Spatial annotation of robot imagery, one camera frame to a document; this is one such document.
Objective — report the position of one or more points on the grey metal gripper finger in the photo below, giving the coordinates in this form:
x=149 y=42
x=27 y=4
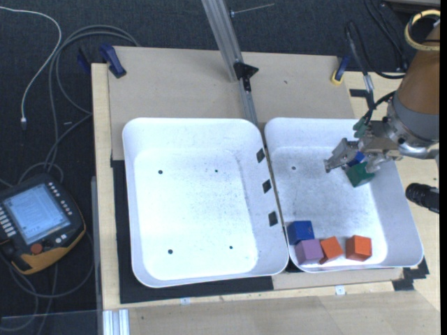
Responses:
x=375 y=161
x=340 y=154

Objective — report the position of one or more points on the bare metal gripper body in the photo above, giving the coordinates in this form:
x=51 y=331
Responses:
x=380 y=143

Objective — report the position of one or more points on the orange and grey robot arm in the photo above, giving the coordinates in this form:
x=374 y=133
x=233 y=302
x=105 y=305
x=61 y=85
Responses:
x=420 y=82

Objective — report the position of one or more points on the blue cube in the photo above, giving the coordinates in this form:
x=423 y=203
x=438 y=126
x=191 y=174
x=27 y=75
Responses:
x=300 y=231
x=358 y=157

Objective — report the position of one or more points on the green cube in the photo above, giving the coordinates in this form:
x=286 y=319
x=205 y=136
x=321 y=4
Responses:
x=359 y=177

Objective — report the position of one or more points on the white plastic tray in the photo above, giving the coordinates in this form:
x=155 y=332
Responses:
x=324 y=201
x=195 y=208

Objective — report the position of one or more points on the orange cube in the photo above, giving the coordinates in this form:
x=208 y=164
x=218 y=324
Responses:
x=359 y=247
x=331 y=248

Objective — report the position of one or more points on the purple cube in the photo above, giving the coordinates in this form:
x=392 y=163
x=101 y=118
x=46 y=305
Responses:
x=309 y=252

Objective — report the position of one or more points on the pale brown flat board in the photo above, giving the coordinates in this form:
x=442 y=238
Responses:
x=181 y=86

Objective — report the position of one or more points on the black cylinder on white bracket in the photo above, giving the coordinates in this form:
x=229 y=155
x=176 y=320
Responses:
x=422 y=194

